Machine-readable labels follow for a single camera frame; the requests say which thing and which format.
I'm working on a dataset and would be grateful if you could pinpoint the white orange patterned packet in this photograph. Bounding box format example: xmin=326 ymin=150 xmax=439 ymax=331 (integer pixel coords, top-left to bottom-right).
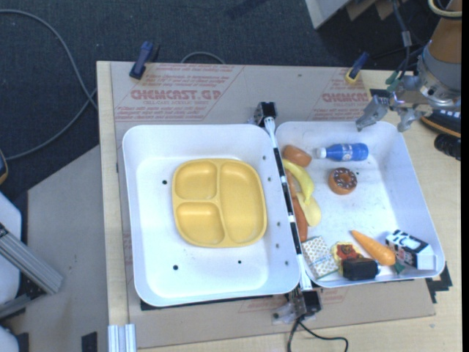
xmin=300 ymin=235 xmax=340 ymax=282

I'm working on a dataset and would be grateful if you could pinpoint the thin black and white rod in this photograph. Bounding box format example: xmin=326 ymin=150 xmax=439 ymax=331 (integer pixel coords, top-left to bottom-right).
xmin=264 ymin=115 xmax=313 ymax=291

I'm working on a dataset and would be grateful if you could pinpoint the orange carrot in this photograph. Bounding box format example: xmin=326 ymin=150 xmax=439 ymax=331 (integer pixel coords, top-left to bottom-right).
xmin=350 ymin=230 xmax=406 ymax=275

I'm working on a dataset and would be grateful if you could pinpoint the brown chocolate doughnut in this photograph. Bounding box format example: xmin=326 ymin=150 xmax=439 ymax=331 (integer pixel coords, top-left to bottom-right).
xmin=327 ymin=166 xmax=358 ymax=196

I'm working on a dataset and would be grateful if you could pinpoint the yellow banana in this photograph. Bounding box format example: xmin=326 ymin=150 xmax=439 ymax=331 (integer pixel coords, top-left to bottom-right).
xmin=281 ymin=158 xmax=316 ymax=205

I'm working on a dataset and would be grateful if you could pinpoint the yellow divided plate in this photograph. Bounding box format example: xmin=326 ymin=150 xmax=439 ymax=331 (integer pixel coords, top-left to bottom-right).
xmin=171 ymin=158 xmax=268 ymax=249

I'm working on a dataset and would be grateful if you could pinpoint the white plastic tray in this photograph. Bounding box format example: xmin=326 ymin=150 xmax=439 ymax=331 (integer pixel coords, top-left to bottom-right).
xmin=274 ymin=120 xmax=446 ymax=290
xmin=122 ymin=123 xmax=302 ymax=307

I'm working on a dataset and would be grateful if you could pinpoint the yellow packet red print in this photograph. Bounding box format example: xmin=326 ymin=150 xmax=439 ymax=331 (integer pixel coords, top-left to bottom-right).
xmin=330 ymin=241 xmax=364 ymax=271

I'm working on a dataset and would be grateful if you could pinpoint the pale yellow crisp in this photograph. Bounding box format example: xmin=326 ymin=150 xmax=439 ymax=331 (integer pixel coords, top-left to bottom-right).
xmin=295 ymin=192 xmax=322 ymax=228

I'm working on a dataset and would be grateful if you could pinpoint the blue bottle white cap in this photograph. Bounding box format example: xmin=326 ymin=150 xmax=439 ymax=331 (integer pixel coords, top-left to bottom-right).
xmin=315 ymin=142 xmax=370 ymax=163

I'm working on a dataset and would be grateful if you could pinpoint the black and white carton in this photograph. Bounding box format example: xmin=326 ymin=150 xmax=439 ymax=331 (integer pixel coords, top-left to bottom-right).
xmin=385 ymin=229 xmax=439 ymax=271

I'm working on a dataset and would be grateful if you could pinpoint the brown bread roll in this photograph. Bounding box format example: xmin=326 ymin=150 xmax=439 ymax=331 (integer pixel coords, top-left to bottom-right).
xmin=282 ymin=144 xmax=313 ymax=168

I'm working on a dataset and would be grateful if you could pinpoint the orange-brown sausage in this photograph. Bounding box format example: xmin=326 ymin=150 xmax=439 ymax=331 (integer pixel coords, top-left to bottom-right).
xmin=285 ymin=168 xmax=309 ymax=243

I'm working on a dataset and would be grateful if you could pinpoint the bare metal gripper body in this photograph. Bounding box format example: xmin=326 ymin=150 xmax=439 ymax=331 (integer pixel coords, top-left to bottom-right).
xmin=388 ymin=74 xmax=462 ymax=111

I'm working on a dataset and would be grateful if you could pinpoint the brown cardboard board red print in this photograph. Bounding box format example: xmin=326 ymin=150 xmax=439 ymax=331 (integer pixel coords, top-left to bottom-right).
xmin=109 ymin=62 xmax=437 ymax=348

